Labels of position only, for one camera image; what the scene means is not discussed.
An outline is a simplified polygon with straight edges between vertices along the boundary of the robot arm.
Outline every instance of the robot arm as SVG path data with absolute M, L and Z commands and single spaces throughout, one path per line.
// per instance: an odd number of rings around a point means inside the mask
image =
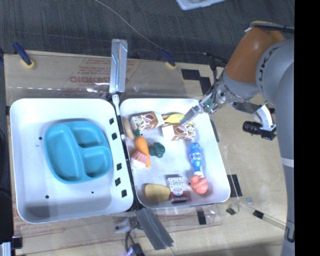
M 185 125 L 200 113 L 212 114 L 230 104 L 236 110 L 257 114 L 263 122 L 262 125 L 245 122 L 244 131 L 272 140 L 277 129 L 288 203 L 281 256 L 292 256 L 295 255 L 294 39 L 285 39 L 280 27 L 272 23 L 255 24 L 237 45 L 216 84 L 180 123 Z M 292 27 L 281 30 L 292 31 Z M 257 93 L 275 106 L 276 125 L 266 105 L 249 102 Z

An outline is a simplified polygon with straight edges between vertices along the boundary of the small carton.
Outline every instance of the small carton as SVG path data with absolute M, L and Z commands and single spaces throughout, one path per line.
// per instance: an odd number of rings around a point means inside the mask
M 167 177 L 166 184 L 170 189 L 169 198 L 171 203 L 183 203 L 188 200 L 185 184 L 181 176 Z
M 184 140 L 189 141 L 196 136 L 193 124 L 172 124 L 162 127 L 163 137 L 169 141 Z
M 157 128 L 165 123 L 160 113 L 148 112 L 138 114 L 130 119 L 132 130 L 144 131 L 148 129 Z

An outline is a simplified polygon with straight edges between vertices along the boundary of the white tray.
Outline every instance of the white tray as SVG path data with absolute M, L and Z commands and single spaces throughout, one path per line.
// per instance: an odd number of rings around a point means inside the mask
M 41 137 L 52 125 L 79 120 L 92 122 L 104 132 L 113 166 L 97 179 L 66 184 L 52 174 Z M 108 215 L 125 212 L 132 206 L 133 191 L 126 157 L 115 110 L 109 102 L 102 99 L 19 99 L 10 108 L 10 122 L 16 204 L 26 222 Z
M 161 114 L 185 114 L 191 107 L 198 104 L 195 99 L 166 99 L 166 98 L 134 98 L 126 99 L 120 105 L 122 117 L 130 119 L 135 114 L 158 112 Z M 142 132 L 149 146 L 154 142 L 164 145 L 165 153 L 162 158 L 151 156 L 151 168 L 132 169 L 136 193 L 141 204 L 147 208 L 171 208 L 182 206 L 197 206 L 215 204 L 226 201 L 230 196 L 230 185 L 223 160 L 218 148 L 217 140 L 207 114 L 199 114 L 193 121 L 196 136 L 192 140 L 166 141 L 161 127 Z M 126 138 L 129 154 L 136 150 L 134 140 Z M 194 174 L 188 156 L 188 146 L 197 142 L 203 148 L 202 170 L 207 178 L 208 191 L 199 195 L 190 187 L 189 182 Z M 170 200 L 151 202 L 144 195 L 144 186 L 147 183 L 166 186 L 166 175 L 183 177 L 187 191 L 186 202 L 172 204 Z

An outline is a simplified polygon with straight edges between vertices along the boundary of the plastic toy food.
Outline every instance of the plastic toy food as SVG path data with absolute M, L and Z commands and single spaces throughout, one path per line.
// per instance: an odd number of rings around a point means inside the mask
M 131 165 L 134 168 L 141 169 L 146 167 L 147 156 L 139 151 L 134 152 L 131 156 Z
M 202 154 L 199 143 L 194 142 L 189 146 L 189 157 L 194 169 L 190 187 L 197 194 L 204 194 L 208 190 L 208 184 L 207 178 L 204 177 L 204 173 L 201 171 Z
M 150 168 L 151 167 L 151 163 L 150 163 L 150 154 L 149 154 L 149 148 L 148 148 L 148 144 L 147 141 L 144 137 L 142 137 L 140 135 L 139 130 L 135 130 L 134 134 L 136 135 L 136 139 L 135 139 L 135 146 L 136 149 L 141 152 L 142 154 L 146 155 L 146 167 Z
M 122 119 L 123 122 L 123 127 L 124 127 L 124 131 L 125 131 L 125 135 L 130 138 L 131 140 L 135 139 L 135 135 L 134 135 L 134 131 L 132 130 L 132 127 L 130 125 L 130 122 L 127 118 L 123 118 Z
M 197 194 L 204 194 L 208 190 L 207 178 L 200 177 L 199 175 L 193 175 L 191 177 L 191 185 L 190 187 Z
M 148 112 L 135 115 L 130 119 L 130 125 L 134 131 L 136 129 L 138 129 L 139 131 L 154 129 L 163 125 L 164 123 L 165 122 L 161 114 L 157 112 Z
M 170 188 L 171 203 L 184 203 L 188 200 L 185 184 L 181 176 L 168 177 L 166 184 Z
M 163 137 L 169 141 L 184 140 L 189 141 L 196 136 L 193 124 L 172 124 L 162 127 Z
M 156 156 L 157 158 L 162 158 L 165 152 L 165 146 L 159 142 L 153 143 L 153 146 L 149 148 L 150 156 Z
M 153 202 L 161 202 L 169 199 L 170 189 L 160 184 L 146 184 L 144 193 L 148 200 Z
M 166 114 L 162 115 L 164 118 L 164 123 L 170 123 L 170 124 L 179 124 L 179 121 L 185 117 L 184 114 L 175 113 L 175 114 Z

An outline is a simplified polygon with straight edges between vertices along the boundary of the red carton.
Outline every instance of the red carton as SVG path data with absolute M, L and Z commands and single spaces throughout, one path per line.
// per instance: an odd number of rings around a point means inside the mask
M 171 203 L 183 203 L 188 200 L 184 181 L 181 176 L 168 177 L 166 184 L 170 189 Z

